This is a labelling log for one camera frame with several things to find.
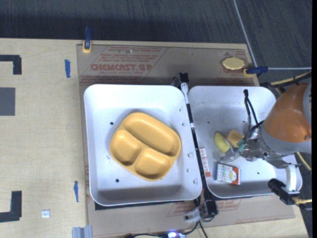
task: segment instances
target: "blue clip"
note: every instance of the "blue clip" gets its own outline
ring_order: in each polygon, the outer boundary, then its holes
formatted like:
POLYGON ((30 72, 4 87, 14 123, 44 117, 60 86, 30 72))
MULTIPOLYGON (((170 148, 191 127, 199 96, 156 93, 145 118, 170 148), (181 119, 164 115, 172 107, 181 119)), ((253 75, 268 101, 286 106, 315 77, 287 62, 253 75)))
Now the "blue clip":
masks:
POLYGON ((251 69, 247 69, 247 74, 257 74, 257 73, 265 73, 268 72, 268 67, 260 66, 260 67, 253 67, 251 69))
POLYGON ((90 51, 91 51, 91 28, 87 26, 85 30, 85 41, 83 43, 83 52, 90 53, 90 51))

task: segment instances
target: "gray carpet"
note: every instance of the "gray carpet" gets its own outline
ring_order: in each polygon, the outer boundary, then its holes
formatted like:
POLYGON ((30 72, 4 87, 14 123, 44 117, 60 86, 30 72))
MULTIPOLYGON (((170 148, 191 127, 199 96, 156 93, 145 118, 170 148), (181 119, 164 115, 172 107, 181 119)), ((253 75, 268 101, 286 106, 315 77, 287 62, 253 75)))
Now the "gray carpet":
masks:
MULTIPOLYGON (((258 65, 312 66, 313 0, 236 1, 258 65)), ((94 40, 246 42, 233 0, 0 0, 0 37, 83 39, 86 25, 94 40)), ((300 73, 272 71, 260 81, 300 73)), ((312 178, 302 175, 309 198, 312 178)), ((312 212, 303 216, 312 237, 312 212)))

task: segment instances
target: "black cable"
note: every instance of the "black cable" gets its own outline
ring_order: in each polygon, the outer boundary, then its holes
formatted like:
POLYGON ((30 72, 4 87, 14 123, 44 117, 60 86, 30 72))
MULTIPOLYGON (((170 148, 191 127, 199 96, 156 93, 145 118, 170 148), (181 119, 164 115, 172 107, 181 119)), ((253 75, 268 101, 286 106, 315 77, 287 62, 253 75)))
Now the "black cable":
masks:
POLYGON ((251 128, 250 132, 253 133, 253 132, 255 131, 255 129, 260 128, 261 125, 263 124, 263 122, 264 122, 264 120, 263 120, 263 121, 260 121, 257 125, 254 125, 254 126, 251 128))
POLYGON ((206 234, 206 232, 205 232, 205 230, 204 230, 204 228, 203 228, 202 223, 201 223, 200 221, 199 221, 198 223, 199 223, 199 225, 200 225, 200 227, 201 227, 201 229, 202 229, 202 231, 203 231, 205 237, 208 238, 208 236, 207 236, 207 234, 206 234))
POLYGON ((200 201, 201 201, 201 196, 199 196, 196 199, 194 199, 194 204, 195 204, 196 207, 200 206, 200 201))
POLYGON ((251 101, 249 100, 249 98, 248 98, 248 104, 249 104, 249 106, 250 106, 250 108, 251 108, 254 121, 256 122, 256 125, 258 125, 259 123, 258 123, 257 115, 256 115, 256 113, 254 112, 253 106, 252 106, 251 101))
POLYGON ((247 110, 247 113, 248 113, 248 130, 247 130, 247 134, 244 136, 243 138, 243 143, 246 144, 247 140, 248 140, 248 137, 249 137, 249 134, 250 134, 250 129, 251 129, 251 112, 250 112, 250 108, 249 108, 249 105, 248 105, 248 97, 249 97, 249 92, 247 89, 245 89, 243 91, 244 93, 244 105, 246 106, 246 110, 247 110))
POLYGON ((137 236, 153 236, 153 237, 165 237, 164 235, 152 235, 152 234, 137 234, 133 235, 132 238, 137 237, 137 236))
POLYGON ((194 226, 193 229, 191 229, 190 231, 186 232, 186 233, 182 233, 183 235, 189 235, 191 234, 193 231, 195 231, 196 227, 198 226, 198 222, 196 223, 196 225, 194 226))
POLYGON ((201 220, 202 220, 202 222, 211 222, 211 221, 213 220, 213 218, 214 218, 214 217, 212 217, 212 218, 209 219, 209 220, 206 220, 206 219, 201 219, 201 220))
POLYGON ((307 207, 307 206, 305 206, 304 204, 300 204, 300 205, 299 205, 299 208, 301 208, 301 209, 303 209, 303 210, 305 210, 305 211, 312 211, 312 210, 313 210, 312 207, 307 207))

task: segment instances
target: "metal bracket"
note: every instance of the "metal bracket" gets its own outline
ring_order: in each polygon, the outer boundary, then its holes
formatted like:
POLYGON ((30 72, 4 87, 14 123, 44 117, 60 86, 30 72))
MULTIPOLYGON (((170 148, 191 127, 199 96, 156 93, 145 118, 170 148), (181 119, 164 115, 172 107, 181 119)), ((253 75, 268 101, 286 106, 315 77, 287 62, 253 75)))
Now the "metal bracket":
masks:
POLYGON ((186 222, 197 223, 201 218, 199 207, 196 207, 194 210, 185 213, 184 218, 186 222))
POLYGON ((71 234, 72 238, 93 238, 93 227, 73 227, 71 234))

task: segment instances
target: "wire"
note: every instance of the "wire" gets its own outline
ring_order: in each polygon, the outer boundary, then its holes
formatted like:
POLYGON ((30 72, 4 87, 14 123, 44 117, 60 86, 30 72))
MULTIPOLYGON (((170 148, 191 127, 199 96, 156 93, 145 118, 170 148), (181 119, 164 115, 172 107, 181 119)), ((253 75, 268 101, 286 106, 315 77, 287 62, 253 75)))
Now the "wire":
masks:
POLYGON ((250 112, 250 108, 249 108, 249 105, 248 105, 248 98, 249 98, 249 92, 247 89, 245 89, 243 91, 244 93, 244 104, 246 106, 246 110, 247 110, 247 113, 248 113, 248 130, 247 130, 247 133, 246 135, 244 136, 243 138, 243 143, 246 144, 247 143, 247 140, 249 138, 249 135, 250 135, 250 129, 251 129, 251 112, 250 112))
POLYGON ((200 201, 201 201, 201 196, 200 195, 199 195, 199 197, 194 199, 194 204, 195 204, 196 207, 200 206, 200 201))
POLYGON ((198 226, 198 222, 196 223, 196 225, 194 226, 193 229, 191 229, 190 231, 186 232, 186 233, 182 233, 183 235, 189 235, 191 234, 193 231, 195 231, 196 227, 198 226))
POLYGON ((305 211, 312 211, 312 210, 313 210, 312 207, 307 207, 307 206, 305 206, 305 205, 303 205, 303 204, 300 204, 300 205, 299 205, 299 208, 301 208, 301 209, 303 209, 303 210, 305 210, 305 211))
POLYGON ((269 67, 269 70, 306 70, 306 69, 312 69, 311 67, 298 67, 298 68, 294 68, 294 67, 280 67, 280 68, 274 68, 274 67, 269 67))
POLYGON ((248 104, 249 104, 249 106, 250 106, 250 108, 251 108, 251 111, 252 111, 252 114, 253 114, 254 121, 255 121, 255 122, 256 122, 256 124, 258 125, 258 124, 259 124, 259 123, 258 123, 258 119, 257 119, 256 113, 254 112, 253 106, 252 106, 251 101, 249 100, 249 98, 248 98, 248 104))
POLYGON ((309 174, 312 174, 312 168, 308 165, 308 163, 304 160, 303 156, 300 152, 296 152, 297 156, 300 158, 301 162, 304 164, 305 168, 308 170, 309 174))
POLYGON ((208 238, 208 236, 207 236, 207 234, 206 234, 206 232, 205 232, 205 230, 204 230, 204 228, 203 228, 202 223, 201 223, 200 221, 199 221, 198 223, 199 223, 199 225, 200 225, 200 227, 201 227, 201 229, 202 229, 202 231, 203 231, 205 237, 208 238))
POLYGON ((310 78, 311 76, 312 76, 312 72, 310 71, 310 72, 301 74, 299 76, 295 76, 294 78, 288 78, 281 81, 270 83, 268 86, 271 88, 281 88, 281 87, 298 83, 299 81, 304 80, 306 78, 310 78))
POLYGON ((293 80, 299 79, 299 78, 304 77, 304 76, 309 75, 309 74, 311 74, 311 71, 306 72, 306 73, 301 74, 301 75, 298 75, 298 76, 295 76, 295 77, 291 77, 291 78, 287 78, 287 79, 284 79, 284 80, 272 82, 271 85, 279 85, 279 84, 283 84, 283 83, 288 83, 288 82, 291 82, 293 80))
POLYGON ((301 199, 299 197, 292 197, 292 200, 295 202, 295 204, 307 204, 307 203, 312 203, 313 199, 301 199))
POLYGON ((137 236, 153 236, 153 237, 164 237, 163 235, 152 235, 152 234, 137 234, 132 236, 131 238, 137 237, 137 236))
POLYGON ((211 222, 214 219, 214 217, 211 217, 210 219, 206 220, 206 219, 201 219, 202 222, 211 222))
POLYGON ((246 42, 247 42, 247 46, 248 46, 249 51, 250 51, 250 55, 251 55, 251 58, 252 58, 252 62, 253 62, 253 64, 254 64, 254 67, 258 67, 257 61, 256 61, 256 59, 255 59, 255 57, 254 57, 254 54, 253 54, 253 51, 252 51, 252 49, 251 49, 251 45, 250 45, 250 42, 249 42, 249 39, 248 39, 246 30, 245 30, 245 28, 244 28, 244 24, 243 24, 243 22, 242 22, 242 18, 241 18, 240 12, 239 12, 239 8, 238 8, 238 5, 237 5, 237 1, 236 1, 236 0, 233 0, 233 3, 234 3, 234 7, 235 7, 235 9, 236 9, 238 18, 239 18, 239 20, 240 20, 240 24, 241 24, 241 27, 242 27, 242 31, 243 31, 244 37, 245 37, 246 42))
POLYGON ((282 88, 275 88, 276 92, 279 94, 279 95, 282 95, 283 94, 283 91, 281 90, 282 88))

